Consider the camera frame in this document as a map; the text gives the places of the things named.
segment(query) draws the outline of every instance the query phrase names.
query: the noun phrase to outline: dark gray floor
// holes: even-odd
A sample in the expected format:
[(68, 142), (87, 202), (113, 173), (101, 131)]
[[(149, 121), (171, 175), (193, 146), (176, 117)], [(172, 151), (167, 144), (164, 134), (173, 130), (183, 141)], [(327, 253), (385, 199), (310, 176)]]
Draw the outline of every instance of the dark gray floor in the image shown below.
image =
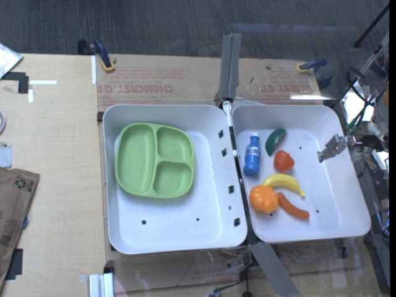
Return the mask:
[(0, 0), (0, 43), (19, 53), (77, 54), (101, 38), (109, 53), (220, 57), (243, 33), (241, 57), (328, 60), (335, 89), (389, 31), (389, 0)]

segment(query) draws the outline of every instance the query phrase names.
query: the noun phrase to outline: blue and yellow clamp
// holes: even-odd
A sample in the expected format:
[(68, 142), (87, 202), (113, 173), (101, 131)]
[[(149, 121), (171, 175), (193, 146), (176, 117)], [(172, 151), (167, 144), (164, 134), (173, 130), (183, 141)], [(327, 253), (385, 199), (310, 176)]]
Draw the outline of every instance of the blue and yellow clamp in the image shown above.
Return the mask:
[(316, 72), (320, 67), (325, 66), (327, 64), (327, 60), (324, 58), (318, 58), (314, 59), (313, 61), (310, 62), (305, 62), (303, 64), (297, 64), (296, 65), (296, 71), (297, 72), (307, 72), (311, 68), (314, 69), (314, 72)]
[(103, 69), (106, 72), (112, 72), (114, 70), (114, 64), (110, 61), (109, 55), (101, 40), (97, 38), (93, 44), (95, 45), (95, 51), (100, 55), (100, 64)]

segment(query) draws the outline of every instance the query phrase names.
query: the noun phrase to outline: red tomato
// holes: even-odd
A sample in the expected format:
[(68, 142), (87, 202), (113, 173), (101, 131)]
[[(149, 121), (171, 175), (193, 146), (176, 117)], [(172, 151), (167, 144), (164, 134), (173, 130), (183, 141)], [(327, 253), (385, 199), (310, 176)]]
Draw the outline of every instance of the red tomato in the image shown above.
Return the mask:
[(277, 151), (275, 157), (273, 159), (273, 166), (278, 171), (286, 171), (292, 168), (295, 165), (294, 159), (290, 156), (289, 153), (286, 153), (283, 150)]

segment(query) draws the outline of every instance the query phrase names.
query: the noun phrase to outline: blue bottle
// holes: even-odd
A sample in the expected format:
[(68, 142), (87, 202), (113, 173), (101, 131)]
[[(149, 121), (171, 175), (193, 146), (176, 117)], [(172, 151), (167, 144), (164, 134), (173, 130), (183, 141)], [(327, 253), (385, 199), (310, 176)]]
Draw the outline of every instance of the blue bottle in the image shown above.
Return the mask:
[(246, 147), (245, 165), (243, 172), (246, 176), (257, 176), (260, 170), (261, 148), (259, 145), (260, 135), (253, 132), (250, 135), (250, 144)]

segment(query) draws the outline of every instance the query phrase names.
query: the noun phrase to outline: brown paper bag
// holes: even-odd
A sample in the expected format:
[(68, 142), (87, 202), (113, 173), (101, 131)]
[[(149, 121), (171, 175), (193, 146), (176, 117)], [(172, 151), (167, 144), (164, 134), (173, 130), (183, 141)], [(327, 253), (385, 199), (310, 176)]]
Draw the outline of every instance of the brown paper bag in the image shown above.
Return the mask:
[(0, 168), (0, 291), (39, 177), (24, 170)]

